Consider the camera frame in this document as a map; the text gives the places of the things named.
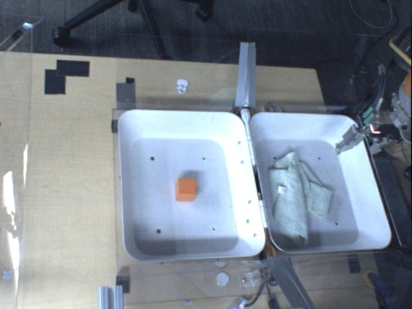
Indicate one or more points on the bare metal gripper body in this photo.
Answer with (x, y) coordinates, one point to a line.
(399, 119)

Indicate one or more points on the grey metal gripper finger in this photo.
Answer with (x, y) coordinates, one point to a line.
(349, 138)

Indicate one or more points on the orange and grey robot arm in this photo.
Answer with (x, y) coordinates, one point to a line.
(408, 87)

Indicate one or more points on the white plastic tray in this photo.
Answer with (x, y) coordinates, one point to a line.
(167, 130)
(354, 204)

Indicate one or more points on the pale green cloth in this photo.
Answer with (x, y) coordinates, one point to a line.
(289, 201)

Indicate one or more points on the orange cube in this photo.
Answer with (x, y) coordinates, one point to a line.
(185, 190)

